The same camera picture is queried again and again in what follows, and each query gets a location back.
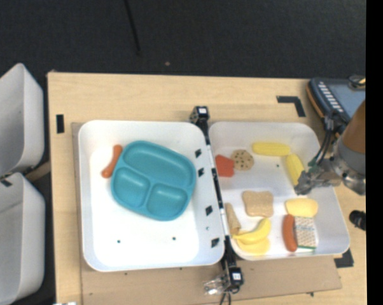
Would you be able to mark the white patterned carton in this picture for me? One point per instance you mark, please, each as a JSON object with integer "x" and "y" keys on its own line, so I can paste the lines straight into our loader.
{"x": 306, "y": 234}

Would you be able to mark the yellow banana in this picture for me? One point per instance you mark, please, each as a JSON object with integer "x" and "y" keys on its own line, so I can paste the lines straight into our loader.
{"x": 255, "y": 248}
{"x": 258, "y": 232}

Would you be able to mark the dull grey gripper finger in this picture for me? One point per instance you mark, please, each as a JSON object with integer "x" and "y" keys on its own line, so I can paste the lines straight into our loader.
{"x": 306, "y": 176}
{"x": 301, "y": 189}

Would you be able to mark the yellow corn cob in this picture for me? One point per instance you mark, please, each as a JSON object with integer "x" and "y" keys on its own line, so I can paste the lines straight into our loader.
{"x": 295, "y": 168}
{"x": 271, "y": 148}

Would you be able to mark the blue divided plate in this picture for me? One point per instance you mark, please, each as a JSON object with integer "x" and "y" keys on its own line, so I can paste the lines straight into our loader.
{"x": 153, "y": 180}

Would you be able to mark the tan bread slice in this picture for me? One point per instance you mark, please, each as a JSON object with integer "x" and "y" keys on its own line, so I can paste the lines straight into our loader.
{"x": 258, "y": 203}

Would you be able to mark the tan wafer cone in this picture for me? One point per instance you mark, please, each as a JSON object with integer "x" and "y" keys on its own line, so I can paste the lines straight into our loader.
{"x": 232, "y": 218}

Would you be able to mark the thin black and white rod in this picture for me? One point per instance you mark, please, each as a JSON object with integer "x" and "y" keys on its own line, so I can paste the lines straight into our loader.
{"x": 214, "y": 173}

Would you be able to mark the white plastic tray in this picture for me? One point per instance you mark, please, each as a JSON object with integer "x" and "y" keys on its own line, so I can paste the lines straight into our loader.
{"x": 268, "y": 180}
{"x": 147, "y": 243}

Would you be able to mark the pale yellow cheese wedge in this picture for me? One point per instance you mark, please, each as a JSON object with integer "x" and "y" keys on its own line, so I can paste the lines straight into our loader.
{"x": 301, "y": 206}

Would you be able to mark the brown chocolate chip biscuit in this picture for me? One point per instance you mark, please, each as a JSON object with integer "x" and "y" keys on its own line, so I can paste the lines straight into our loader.
{"x": 242, "y": 160}

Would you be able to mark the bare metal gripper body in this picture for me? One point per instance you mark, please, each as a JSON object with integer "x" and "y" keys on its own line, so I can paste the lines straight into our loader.
{"x": 328, "y": 178}

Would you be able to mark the orange sausage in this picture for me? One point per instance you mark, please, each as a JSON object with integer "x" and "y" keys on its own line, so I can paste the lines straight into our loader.
{"x": 289, "y": 234}
{"x": 112, "y": 164}

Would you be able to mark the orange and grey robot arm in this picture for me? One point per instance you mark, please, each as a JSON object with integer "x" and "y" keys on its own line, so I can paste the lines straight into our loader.
{"x": 353, "y": 132}

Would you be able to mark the red pepper piece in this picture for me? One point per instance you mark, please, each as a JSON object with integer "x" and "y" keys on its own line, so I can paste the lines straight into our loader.
{"x": 224, "y": 166}

